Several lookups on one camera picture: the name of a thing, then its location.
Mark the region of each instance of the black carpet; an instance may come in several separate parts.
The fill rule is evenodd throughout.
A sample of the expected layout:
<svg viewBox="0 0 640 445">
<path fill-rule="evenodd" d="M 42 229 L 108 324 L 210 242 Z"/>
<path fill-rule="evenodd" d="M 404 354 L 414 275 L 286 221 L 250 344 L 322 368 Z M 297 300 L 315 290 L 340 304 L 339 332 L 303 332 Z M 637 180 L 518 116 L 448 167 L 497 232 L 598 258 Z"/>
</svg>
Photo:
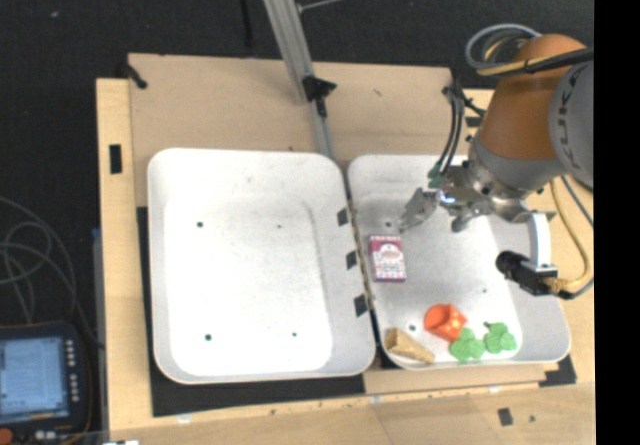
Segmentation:
<svg viewBox="0 0 640 445">
<path fill-rule="evenodd" d="M 320 0 L 298 0 L 308 4 Z M 129 52 L 278 57 L 261 0 L 0 0 L 0 196 L 56 230 L 95 321 L 92 230 L 99 227 L 95 80 Z M 308 11 L 314 60 L 449 66 L 465 86 L 493 81 L 464 63 L 482 27 L 517 22 L 594 42 L 595 0 L 350 0 Z M 0 234 L 16 220 L 0 210 Z M 35 316 L 64 316 L 68 293 L 54 276 L 34 279 Z M 0 324 L 21 322 L 13 290 L 0 285 Z"/>
</svg>

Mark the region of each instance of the yellow cable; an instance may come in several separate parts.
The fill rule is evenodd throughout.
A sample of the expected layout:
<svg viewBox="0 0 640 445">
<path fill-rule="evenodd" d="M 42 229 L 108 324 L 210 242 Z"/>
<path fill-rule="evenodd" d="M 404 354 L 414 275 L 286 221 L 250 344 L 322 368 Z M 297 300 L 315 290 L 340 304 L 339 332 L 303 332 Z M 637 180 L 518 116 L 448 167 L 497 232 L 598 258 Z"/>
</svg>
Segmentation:
<svg viewBox="0 0 640 445">
<path fill-rule="evenodd" d="M 589 260 L 589 255 L 587 251 L 585 250 L 584 246 L 580 242 L 580 239 L 578 238 L 578 235 L 574 231 L 573 227 L 569 223 L 569 220 L 567 219 L 567 215 L 565 214 L 564 208 L 560 203 L 560 198 L 558 197 L 558 189 L 556 187 L 555 179 L 551 180 L 549 185 L 551 186 L 551 195 L 553 196 L 553 201 L 556 204 L 556 208 L 558 209 L 558 215 L 560 216 L 562 223 L 567 229 L 567 232 L 571 236 L 573 243 L 576 245 L 576 248 L 578 248 L 578 251 L 580 252 L 584 269 L 580 277 L 576 278 L 575 280 L 567 280 L 564 278 L 562 279 L 552 278 L 552 279 L 549 279 L 547 283 L 551 285 L 551 288 L 554 292 L 560 292 L 562 290 L 565 290 L 567 292 L 573 292 L 574 290 L 577 290 L 580 287 L 582 287 L 585 284 L 585 282 L 590 281 L 591 278 L 593 277 L 591 262 Z"/>
<path fill-rule="evenodd" d="M 491 57 L 491 54 L 493 54 L 493 52 L 508 39 L 509 38 L 502 38 L 501 40 L 498 40 L 495 43 L 492 43 L 491 46 L 487 49 L 487 51 L 484 53 L 484 60 L 487 61 Z"/>
</svg>

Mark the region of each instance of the black clip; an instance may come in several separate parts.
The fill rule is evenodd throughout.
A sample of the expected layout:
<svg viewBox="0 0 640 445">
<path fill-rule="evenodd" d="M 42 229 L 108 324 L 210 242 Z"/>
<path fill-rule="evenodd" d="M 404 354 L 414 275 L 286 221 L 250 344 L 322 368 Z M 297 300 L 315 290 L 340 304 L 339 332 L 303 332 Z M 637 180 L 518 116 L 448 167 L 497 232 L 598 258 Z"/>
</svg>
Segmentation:
<svg viewBox="0 0 640 445">
<path fill-rule="evenodd" d="M 116 65 L 115 77 L 118 79 L 129 79 L 136 83 L 140 89 L 145 89 L 149 84 L 140 77 L 140 74 L 126 61 L 122 61 Z"/>
<path fill-rule="evenodd" d="M 515 281 L 520 288 L 534 296 L 552 294 L 551 287 L 544 282 L 544 279 L 557 278 L 558 270 L 554 266 L 548 266 L 537 271 L 528 263 L 527 257 L 513 251 L 503 251 L 496 258 L 496 267 L 507 280 Z"/>
<path fill-rule="evenodd" d="M 329 93 L 336 89 L 338 85 L 333 82 L 323 81 L 313 75 L 308 75 L 302 79 L 302 86 L 304 87 L 307 100 L 309 102 L 315 101 L 318 114 L 323 118 L 326 118 L 327 106 L 325 105 L 324 99 L 329 95 Z"/>
</svg>

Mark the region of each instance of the metal pole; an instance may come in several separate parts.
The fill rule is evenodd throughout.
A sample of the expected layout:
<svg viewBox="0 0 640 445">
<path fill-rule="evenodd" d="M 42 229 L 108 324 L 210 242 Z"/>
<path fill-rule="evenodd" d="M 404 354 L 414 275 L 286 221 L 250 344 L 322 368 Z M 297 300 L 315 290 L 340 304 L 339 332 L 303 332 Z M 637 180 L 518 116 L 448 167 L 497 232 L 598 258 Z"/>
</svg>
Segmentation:
<svg viewBox="0 0 640 445">
<path fill-rule="evenodd" d="M 280 54 L 289 71 L 296 98 L 309 105 L 302 85 L 305 77 L 314 76 L 309 48 L 300 23 L 300 16 L 294 0 L 263 0 L 269 15 L 271 27 L 278 42 Z M 316 137 L 318 152 L 335 159 L 331 136 L 326 118 L 318 114 L 315 105 L 309 105 L 311 121 Z"/>
</svg>

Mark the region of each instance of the cable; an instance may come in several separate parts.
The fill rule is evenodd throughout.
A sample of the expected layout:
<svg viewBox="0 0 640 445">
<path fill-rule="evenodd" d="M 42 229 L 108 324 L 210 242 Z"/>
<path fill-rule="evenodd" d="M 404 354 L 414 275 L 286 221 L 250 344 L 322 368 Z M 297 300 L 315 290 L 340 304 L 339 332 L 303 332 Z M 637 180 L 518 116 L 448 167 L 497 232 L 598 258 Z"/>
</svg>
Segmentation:
<svg viewBox="0 0 640 445">
<path fill-rule="evenodd" d="M 522 42 L 538 36 L 541 36 L 538 31 L 523 25 L 496 24 L 474 34 L 465 45 L 464 56 L 467 63 L 479 75 L 487 77 L 530 74 L 594 59 L 594 49 L 589 47 L 555 56 L 516 62 L 496 62 L 500 52 L 507 46 L 515 44 L 519 48 Z M 476 44 L 483 38 L 485 38 L 485 41 L 480 49 L 480 60 L 478 60 L 474 58 L 473 50 L 476 49 Z"/>
<path fill-rule="evenodd" d="M 480 118 L 482 118 L 485 114 L 487 114 L 487 111 L 475 105 L 473 103 L 473 98 L 467 97 L 467 95 L 464 94 L 464 91 L 462 89 L 460 89 L 460 98 L 462 98 L 462 101 L 464 102 L 464 106 L 471 109 L 474 113 L 480 116 Z"/>
<path fill-rule="evenodd" d="M 591 61 L 594 58 L 593 47 L 566 52 L 557 56 L 542 57 L 536 59 L 527 59 L 525 61 L 517 61 L 515 63 L 504 63 L 490 68 L 477 70 L 479 75 L 507 77 L 511 75 L 530 74 L 542 72 L 545 70 L 553 70 L 563 66 L 571 66 L 585 61 Z"/>
<path fill-rule="evenodd" d="M 473 57 L 473 49 L 476 43 L 483 37 L 492 35 L 482 47 L 482 61 L 478 61 Z M 464 57 L 467 63 L 476 70 L 482 70 L 486 68 L 493 68 L 502 66 L 504 63 L 487 62 L 487 52 L 491 58 L 495 58 L 497 52 L 492 50 L 498 48 L 498 46 L 504 46 L 506 42 L 519 41 L 521 39 L 530 39 L 541 36 L 541 34 L 520 24 L 496 24 L 484 29 L 481 29 L 474 34 L 469 41 L 467 41 L 464 48 Z"/>
<path fill-rule="evenodd" d="M 589 221 L 589 224 L 591 225 L 591 228 L 593 228 L 593 218 L 591 217 L 591 214 L 589 214 L 589 211 L 582 204 L 582 202 L 580 201 L 580 198 L 578 198 L 578 195 L 573 190 L 573 187 L 571 187 L 571 184 L 569 184 L 569 181 L 567 180 L 567 177 L 563 175 L 563 176 L 560 177 L 560 179 L 562 180 L 562 182 L 564 183 L 564 186 L 567 188 L 567 191 L 569 192 L 569 194 L 573 198 L 573 201 L 576 203 L 576 205 L 578 205 L 578 208 L 580 209 L 580 211 L 584 215 L 585 219 L 587 221 Z"/>
<path fill-rule="evenodd" d="M 550 186 L 551 186 L 551 194 L 553 196 L 553 201 L 555 202 L 556 208 L 558 209 L 558 215 L 560 216 L 562 223 L 564 224 L 567 232 L 569 233 L 571 240 L 573 240 L 573 243 L 575 244 L 576 248 L 578 248 L 584 267 L 582 270 L 582 274 L 575 280 L 551 278 L 548 280 L 548 283 L 551 286 L 552 290 L 556 292 L 563 299 L 575 299 L 576 297 L 584 294 L 587 290 L 589 290 L 593 286 L 595 282 L 595 273 L 591 268 L 589 255 L 585 250 L 584 246 L 582 245 L 582 243 L 580 242 L 580 239 L 578 238 L 578 235 L 576 234 L 575 230 L 569 223 L 569 220 L 564 211 L 564 207 L 560 203 L 560 198 L 558 197 L 558 190 L 556 187 L 555 180 L 551 180 Z"/>
<path fill-rule="evenodd" d="M 453 140 L 451 141 L 451 149 L 449 150 L 449 154 L 444 166 L 440 170 L 441 176 L 446 175 L 447 171 L 449 170 L 449 166 L 451 166 L 451 162 L 453 162 L 453 157 L 456 154 L 456 150 L 458 149 L 458 142 L 460 141 L 460 134 L 462 132 L 462 116 L 464 114 L 463 111 L 458 109 L 458 103 L 456 101 L 457 97 L 453 91 L 449 93 L 449 98 L 451 100 L 451 107 L 453 109 L 453 119 L 455 121 L 455 126 Z"/>
<path fill-rule="evenodd" d="M 80 323 L 88 338 L 90 338 L 97 347 L 104 349 L 104 345 L 100 343 L 93 333 L 84 310 L 78 304 L 75 269 L 73 262 L 71 261 L 71 256 L 69 255 L 69 251 L 60 237 L 45 221 L 22 205 L 2 196 L 0 196 L 0 203 L 18 210 L 31 219 L 31 221 L 24 221 L 11 228 L 4 237 L 4 241 L 0 242 L 0 256 L 4 260 L 4 267 L 7 274 L 5 279 L 0 279 L 0 288 L 9 284 L 13 285 L 16 297 L 18 298 L 18 302 L 25 316 L 25 320 L 28 323 L 32 323 L 33 315 L 35 313 L 35 298 L 33 294 L 33 287 L 31 285 L 31 278 L 38 274 L 43 267 L 49 267 L 69 292 L 69 320 L 73 320 L 74 315 L 77 313 Z M 15 240 L 17 233 L 26 228 L 33 228 L 42 234 L 45 239 L 44 251 L 40 251 L 35 247 Z M 65 272 L 65 270 L 51 257 L 54 245 L 62 255 L 67 272 Z M 15 258 L 14 253 L 27 254 L 28 256 L 35 257 L 36 261 L 32 265 L 25 266 Z M 18 282 L 24 282 L 29 290 L 30 308 L 27 307 L 24 295 L 22 294 L 21 288 L 18 286 Z"/>
<path fill-rule="evenodd" d="M 447 95 L 447 97 L 449 96 L 450 92 L 451 92 L 451 88 L 444 88 L 443 90 L 443 93 Z M 456 132 L 456 115 L 457 115 L 456 106 L 451 101 L 451 98 L 449 98 L 448 100 L 449 100 L 449 105 L 451 105 L 451 125 L 449 127 L 449 135 L 447 136 L 447 144 L 445 145 L 444 150 L 442 151 L 442 155 L 438 159 L 438 162 L 436 162 L 436 165 L 438 167 L 442 166 L 442 163 L 446 159 L 447 154 L 451 149 L 451 145 L 453 144 L 453 137 L 455 136 L 455 132 Z"/>
</svg>

